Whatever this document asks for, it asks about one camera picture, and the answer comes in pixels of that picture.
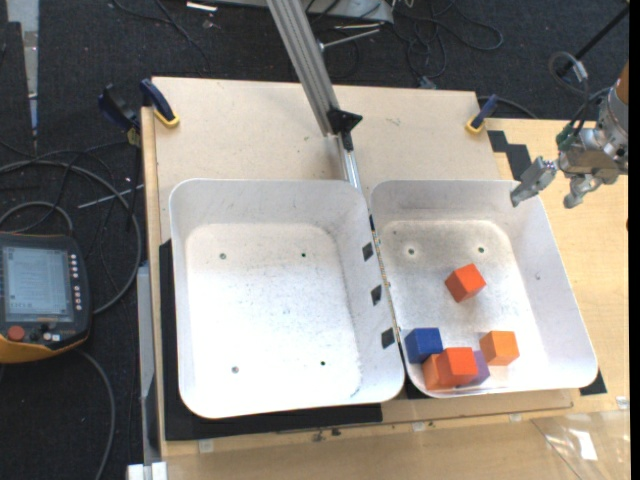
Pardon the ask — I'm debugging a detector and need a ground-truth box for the pale wood board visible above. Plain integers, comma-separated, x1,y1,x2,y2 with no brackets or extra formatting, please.
149,76,575,427

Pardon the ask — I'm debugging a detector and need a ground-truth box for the orange cube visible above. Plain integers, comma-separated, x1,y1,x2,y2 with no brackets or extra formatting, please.
478,330,521,367
421,352,444,392

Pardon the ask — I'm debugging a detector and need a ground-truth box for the white plastic tray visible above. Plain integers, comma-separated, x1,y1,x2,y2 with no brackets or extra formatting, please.
368,179,600,400
168,177,406,420

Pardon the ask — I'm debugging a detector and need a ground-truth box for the blue cube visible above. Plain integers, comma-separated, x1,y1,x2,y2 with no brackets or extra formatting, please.
403,327,445,365

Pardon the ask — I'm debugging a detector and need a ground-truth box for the red-orange cube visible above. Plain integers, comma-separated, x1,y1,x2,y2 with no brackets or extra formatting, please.
435,346,480,389
444,262,488,304

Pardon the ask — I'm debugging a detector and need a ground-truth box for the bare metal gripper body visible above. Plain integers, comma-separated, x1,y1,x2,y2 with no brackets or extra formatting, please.
558,126,630,184

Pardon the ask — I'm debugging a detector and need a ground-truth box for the thin black and white rod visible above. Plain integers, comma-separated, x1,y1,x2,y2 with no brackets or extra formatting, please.
341,147,402,342

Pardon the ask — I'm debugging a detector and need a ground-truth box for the purple cube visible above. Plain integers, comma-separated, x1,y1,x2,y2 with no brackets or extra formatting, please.
467,350,492,388

